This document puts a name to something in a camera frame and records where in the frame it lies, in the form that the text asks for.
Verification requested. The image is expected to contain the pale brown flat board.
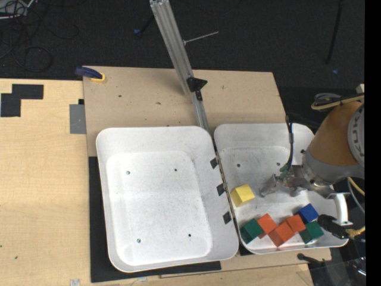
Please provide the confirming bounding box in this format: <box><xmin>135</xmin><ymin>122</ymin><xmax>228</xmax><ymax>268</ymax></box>
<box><xmin>82</xmin><ymin>66</ymin><xmax>333</xmax><ymax>279</ymax></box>

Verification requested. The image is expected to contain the green cube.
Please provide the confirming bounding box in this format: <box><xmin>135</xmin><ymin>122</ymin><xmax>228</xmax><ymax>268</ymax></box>
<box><xmin>239</xmin><ymin>217</ymin><xmax>264</xmax><ymax>245</ymax></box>
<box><xmin>298</xmin><ymin>220</ymin><xmax>325</xmax><ymax>245</ymax></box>

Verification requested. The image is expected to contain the black cylinder on white bracket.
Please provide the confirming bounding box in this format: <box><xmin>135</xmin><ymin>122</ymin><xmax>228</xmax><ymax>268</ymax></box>
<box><xmin>316</xmin><ymin>192</ymin><xmax>355</xmax><ymax>240</ymax></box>

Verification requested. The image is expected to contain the white plastic tray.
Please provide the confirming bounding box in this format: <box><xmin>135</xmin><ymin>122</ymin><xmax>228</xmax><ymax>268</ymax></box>
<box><xmin>213</xmin><ymin>122</ymin><xmax>349</xmax><ymax>255</ymax></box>
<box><xmin>95</xmin><ymin>125</ymin><xmax>240</xmax><ymax>273</ymax></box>

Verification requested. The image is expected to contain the blue cube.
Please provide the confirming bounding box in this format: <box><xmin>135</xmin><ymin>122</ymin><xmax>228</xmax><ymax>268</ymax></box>
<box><xmin>293</xmin><ymin>203</ymin><xmax>320</xmax><ymax>225</ymax></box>

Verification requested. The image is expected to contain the yellow cube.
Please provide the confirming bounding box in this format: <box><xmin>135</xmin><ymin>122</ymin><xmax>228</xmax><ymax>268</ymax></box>
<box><xmin>230</xmin><ymin>184</ymin><xmax>256</xmax><ymax>208</ymax></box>

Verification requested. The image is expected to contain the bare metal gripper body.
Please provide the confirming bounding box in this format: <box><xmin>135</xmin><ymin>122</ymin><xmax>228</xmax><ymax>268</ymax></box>
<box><xmin>278</xmin><ymin>164</ymin><xmax>336</xmax><ymax>199</ymax></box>

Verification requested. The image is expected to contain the orange cube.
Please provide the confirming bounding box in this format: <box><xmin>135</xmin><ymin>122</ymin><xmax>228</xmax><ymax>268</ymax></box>
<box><xmin>256</xmin><ymin>213</ymin><xmax>279</xmax><ymax>240</ymax></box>
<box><xmin>268</xmin><ymin>221</ymin><xmax>296</xmax><ymax>248</ymax></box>
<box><xmin>286</xmin><ymin>214</ymin><xmax>307</xmax><ymax>235</ymax></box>

